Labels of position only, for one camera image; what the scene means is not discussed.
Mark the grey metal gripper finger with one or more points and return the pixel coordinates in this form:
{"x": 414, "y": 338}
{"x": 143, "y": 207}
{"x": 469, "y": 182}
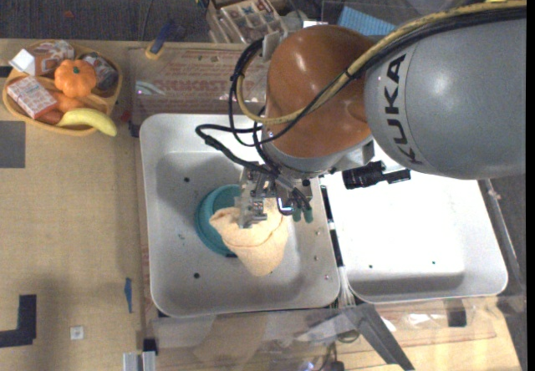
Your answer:
{"x": 260, "y": 210}
{"x": 246, "y": 214}

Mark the teal bowl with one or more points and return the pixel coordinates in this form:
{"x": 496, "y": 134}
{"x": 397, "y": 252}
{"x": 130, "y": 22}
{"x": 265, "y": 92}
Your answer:
{"x": 207, "y": 214}

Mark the red sausage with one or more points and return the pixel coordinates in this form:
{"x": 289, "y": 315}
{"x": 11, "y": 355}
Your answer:
{"x": 51, "y": 117}

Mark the orange carrot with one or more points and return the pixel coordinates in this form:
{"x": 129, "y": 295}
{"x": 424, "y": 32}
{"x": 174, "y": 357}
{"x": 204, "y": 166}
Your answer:
{"x": 69, "y": 103}

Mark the yellow divided plate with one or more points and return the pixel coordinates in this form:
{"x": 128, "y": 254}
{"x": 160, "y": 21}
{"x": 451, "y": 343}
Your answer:
{"x": 104, "y": 104}

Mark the pale yellow cloth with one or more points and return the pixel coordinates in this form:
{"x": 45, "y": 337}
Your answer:
{"x": 259, "y": 248}

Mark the orange pumpkin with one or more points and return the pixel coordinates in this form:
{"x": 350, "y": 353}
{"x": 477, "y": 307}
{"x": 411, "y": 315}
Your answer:
{"x": 75, "y": 77}

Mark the white and orange carton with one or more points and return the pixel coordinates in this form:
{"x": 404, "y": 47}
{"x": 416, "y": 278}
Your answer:
{"x": 44, "y": 58}

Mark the yellow banana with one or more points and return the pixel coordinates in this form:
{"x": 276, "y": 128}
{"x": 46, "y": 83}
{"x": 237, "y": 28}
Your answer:
{"x": 90, "y": 118}

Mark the small printed can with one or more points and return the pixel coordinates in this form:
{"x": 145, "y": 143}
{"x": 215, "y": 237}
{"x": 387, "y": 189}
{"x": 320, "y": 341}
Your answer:
{"x": 102, "y": 70}

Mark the pink and white carton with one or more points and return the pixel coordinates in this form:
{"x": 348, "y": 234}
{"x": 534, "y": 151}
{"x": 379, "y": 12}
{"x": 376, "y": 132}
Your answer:
{"x": 31, "y": 97}

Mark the black cylinder on white bracket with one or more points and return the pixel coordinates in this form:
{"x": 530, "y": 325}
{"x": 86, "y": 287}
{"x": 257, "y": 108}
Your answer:
{"x": 363, "y": 176}

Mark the white plastic tray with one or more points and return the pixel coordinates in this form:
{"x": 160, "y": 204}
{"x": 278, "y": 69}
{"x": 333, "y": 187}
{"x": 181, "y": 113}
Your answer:
{"x": 179, "y": 235}
{"x": 418, "y": 235}

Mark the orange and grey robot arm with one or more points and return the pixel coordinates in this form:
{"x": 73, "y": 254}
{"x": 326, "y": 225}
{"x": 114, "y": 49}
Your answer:
{"x": 451, "y": 102}

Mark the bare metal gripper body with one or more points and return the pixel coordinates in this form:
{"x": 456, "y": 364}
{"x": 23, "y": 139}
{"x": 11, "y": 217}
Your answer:
{"x": 288, "y": 189}

